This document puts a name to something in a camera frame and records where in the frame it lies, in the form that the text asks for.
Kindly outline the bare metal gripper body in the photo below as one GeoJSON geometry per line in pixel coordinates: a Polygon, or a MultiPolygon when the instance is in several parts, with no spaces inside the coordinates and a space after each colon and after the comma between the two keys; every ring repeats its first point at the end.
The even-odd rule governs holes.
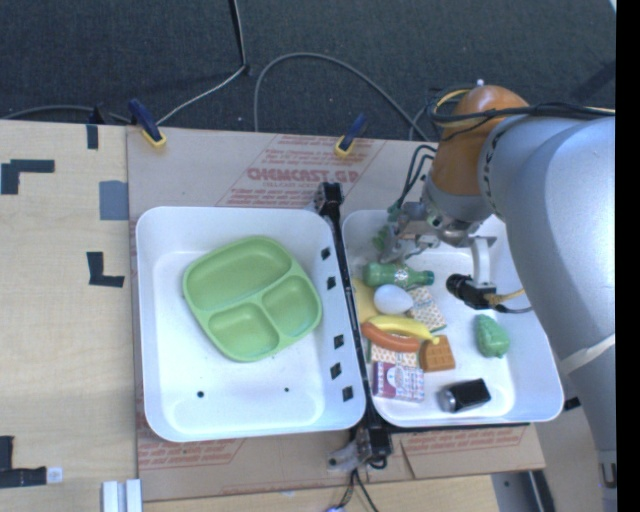
{"type": "Polygon", "coordinates": [[[464,221],[443,213],[435,203],[406,202],[396,219],[396,235],[416,246],[428,241],[467,247],[480,221],[464,221]]]}

